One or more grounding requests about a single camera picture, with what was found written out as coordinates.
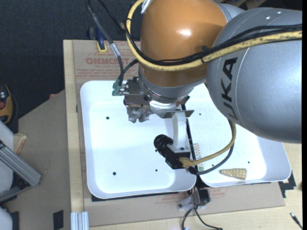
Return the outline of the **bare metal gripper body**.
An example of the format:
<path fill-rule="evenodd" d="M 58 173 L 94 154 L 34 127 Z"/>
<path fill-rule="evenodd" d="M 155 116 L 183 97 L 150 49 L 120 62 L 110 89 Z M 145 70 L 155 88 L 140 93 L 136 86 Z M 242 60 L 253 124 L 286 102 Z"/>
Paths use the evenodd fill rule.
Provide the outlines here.
<path fill-rule="evenodd" d="M 127 108 L 141 108 L 149 105 L 160 118 L 171 118 L 171 112 L 180 110 L 179 106 L 189 99 L 190 85 L 161 87 L 150 83 L 145 77 L 134 77 L 123 84 L 124 105 Z"/>

